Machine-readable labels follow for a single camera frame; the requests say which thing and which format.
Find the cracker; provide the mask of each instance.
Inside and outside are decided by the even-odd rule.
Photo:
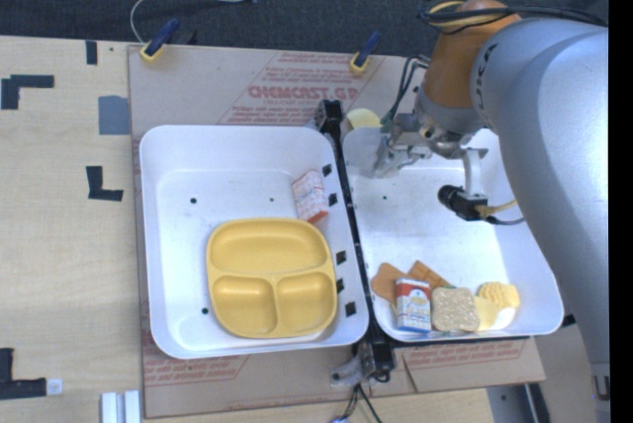
[[[382,263],[378,268],[378,273],[372,279],[371,287],[376,295],[396,305],[396,281],[406,277],[408,277],[407,274],[390,263]]]
[[[441,288],[444,286],[451,286],[451,284],[446,281],[442,276],[440,276],[437,272],[431,270],[430,267],[424,265],[421,261],[416,261],[413,263],[413,266],[409,269],[408,275],[412,279],[416,279],[417,281],[424,281],[431,286],[431,289]]]
[[[431,322],[443,332],[474,332],[480,326],[473,294],[468,288],[435,288],[431,293]]]

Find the metal bracket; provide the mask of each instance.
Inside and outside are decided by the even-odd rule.
[[[369,341],[364,340],[358,344],[356,355],[342,365],[330,370],[330,382],[332,386],[355,386],[361,381],[371,377],[384,376],[396,366],[394,353],[391,346],[387,351],[375,355],[374,348]]]
[[[466,177],[465,194],[468,198],[485,197],[482,186],[482,158],[488,153],[487,149],[465,149],[462,153],[464,173]]]

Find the black cable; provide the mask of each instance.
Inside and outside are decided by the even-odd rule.
[[[367,395],[365,394],[365,390],[363,389],[363,386],[359,383],[357,384],[358,386],[358,390],[360,391],[360,394],[363,396],[363,398],[365,399],[365,403],[367,403],[367,406],[369,407],[369,410],[372,411],[372,415],[374,416],[374,418],[376,419],[376,421],[378,423],[382,423],[382,420],[378,417],[378,414],[376,413],[376,410],[374,409],[374,406],[372,405],[372,403],[369,401],[369,398],[367,398]]]
[[[457,6],[465,3],[468,0],[424,0],[429,3],[420,8],[418,17],[429,26],[434,26],[444,34],[453,35],[459,33],[467,28],[473,28],[476,26],[483,26],[486,24],[499,21],[505,17],[514,14],[528,14],[532,16],[546,16],[556,17],[559,19],[570,19],[574,21],[595,24],[598,26],[608,27],[608,23],[603,21],[600,17],[578,10],[574,8],[548,8],[538,6],[507,6],[497,8],[484,8],[478,10],[465,10],[457,12],[454,10]],[[489,19],[483,21],[468,22],[468,19],[490,16]],[[464,21],[464,25],[461,25],[456,30],[444,30],[444,26],[452,26],[451,23],[456,24],[460,21]]]
[[[428,64],[425,62],[424,57],[422,56],[410,56],[405,61],[405,65],[403,66],[403,73],[400,79],[400,85],[398,86],[398,93],[396,95],[396,101],[392,105],[392,107],[387,112],[387,119],[385,121],[390,121],[396,116],[396,112],[398,111],[398,106],[400,102],[405,97],[405,93],[408,90],[408,87],[413,79],[413,74],[418,68],[427,68]]]
[[[493,215],[489,215],[488,217],[484,219],[484,221],[489,222],[490,224],[496,224],[499,226],[513,226],[515,224],[521,224],[522,222],[525,222],[525,217],[521,217],[520,219],[513,219],[510,221],[504,221],[501,219],[497,219]]]
[[[382,374],[380,376],[374,375],[374,379],[377,382],[389,382],[391,380],[391,378],[392,378],[392,375],[389,372],[385,372],[384,374]]]
[[[369,401],[369,398],[365,394],[365,390],[363,389],[363,386],[360,382],[354,386],[354,389],[352,390],[352,395],[349,399],[349,402],[347,402],[347,407],[345,408],[343,413],[337,418],[335,418],[333,422],[345,421],[347,418],[349,418],[352,415],[352,413],[356,409],[356,406],[358,405],[358,393],[361,394],[361,396],[365,400],[365,403],[367,403],[367,406],[369,407],[369,410],[371,411],[372,415],[376,419],[377,423],[382,423],[382,420],[378,416],[378,413],[374,409],[374,406],[372,405],[372,403]]]

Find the wooden table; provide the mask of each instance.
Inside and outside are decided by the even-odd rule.
[[[0,348],[14,379],[62,379],[63,394],[0,401],[4,422],[98,421],[100,394],[142,390],[132,146],[100,135],[98,98],[128,96],[128,45],[0,38],[0,77],[52,75],[0,110]],[[87,166],[102,166],[117,201],[89,200]],[[383,421],[493,421],[486,390],[373,400]],[[346,402],[161,421],[321,421]],[[361,402],[352,422],[373,421]]]

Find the toy food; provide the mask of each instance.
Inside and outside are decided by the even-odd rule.
[[[414,279],[396,282],[396,323],[401,330],[429,332],[431,330],[431,289],[428,283]]]
[[[517,308],[521,305],[515,285],[500,282],[483,283],[477,291],[477,296],[490,300],[498,308]]]
[[[419,260],[413,263],[413,266],[408,271],[408,276],[417,281],[425,281],[431,286],[432,290],[442,286],[451,286],[450,283],[437,274],[437,272],[434,272],[430,267],[424,265]]]
[[[431,293],[431,322],[443,332],[477,331],[480,318],[473,294],[468,288],[435,288]]]
[[[498,307],[487,298],[474,296],[475,312],[479,317],[478,332],[490,329],[497,321]]]
[[[327,215],[327,198],[323,180],[317,170],[311,170],[293,183],[297,216],[307,222],[317,222]]]
[[[396,305],[396,281],[407,277],[407,274],[390,263],[382,263],[378,268],[378,273],[372,279],[372,290],[376,295],[386,298],[393,305]]]

